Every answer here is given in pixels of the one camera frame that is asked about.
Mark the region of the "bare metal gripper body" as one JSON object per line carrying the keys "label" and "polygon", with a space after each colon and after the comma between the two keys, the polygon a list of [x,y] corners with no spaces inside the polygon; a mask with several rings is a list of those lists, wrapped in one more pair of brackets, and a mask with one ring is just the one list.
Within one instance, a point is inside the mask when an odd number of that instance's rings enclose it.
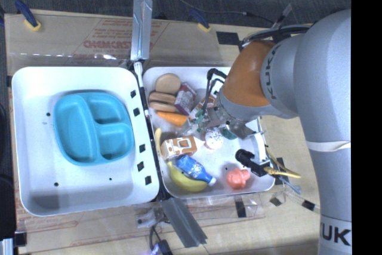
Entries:
{"label": "bare metal gripper body", "polygon": [[214,106],[207,109],[205,115],[205,128],[218,128],[230,125],[230,119],[220,106]]}

